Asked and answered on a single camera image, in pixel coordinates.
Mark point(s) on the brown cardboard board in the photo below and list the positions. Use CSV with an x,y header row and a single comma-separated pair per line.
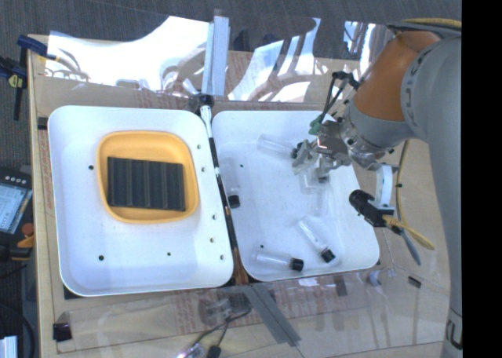
x,y
117,317

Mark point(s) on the white plastic tray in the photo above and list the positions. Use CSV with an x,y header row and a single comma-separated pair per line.
x,y
129,258
270,211

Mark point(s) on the black cylinder on white bracket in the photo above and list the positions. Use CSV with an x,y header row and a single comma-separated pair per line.
x,y
366,205

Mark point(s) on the yellow plastic bowl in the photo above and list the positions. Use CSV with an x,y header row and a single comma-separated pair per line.
x,y
151,142

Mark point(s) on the small black block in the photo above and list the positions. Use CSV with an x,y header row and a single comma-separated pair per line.
x,y
62,331

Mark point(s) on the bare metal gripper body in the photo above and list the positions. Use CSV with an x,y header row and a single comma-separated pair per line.
x,y
333,140

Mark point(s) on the black ribbed rack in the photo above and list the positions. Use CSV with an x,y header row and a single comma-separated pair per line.
x,y
145,183

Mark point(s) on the clear plastic bottle black cap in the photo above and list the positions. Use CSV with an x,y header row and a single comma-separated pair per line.
x,y
297,264
234,201
328,255

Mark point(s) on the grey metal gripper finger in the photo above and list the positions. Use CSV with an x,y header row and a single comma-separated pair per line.
x,y
304,158
323,166

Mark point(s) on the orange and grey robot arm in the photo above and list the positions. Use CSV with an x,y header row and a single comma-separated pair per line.
x,y
435,113

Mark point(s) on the thin black and white rod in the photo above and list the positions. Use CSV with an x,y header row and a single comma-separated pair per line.
x,y
219,176

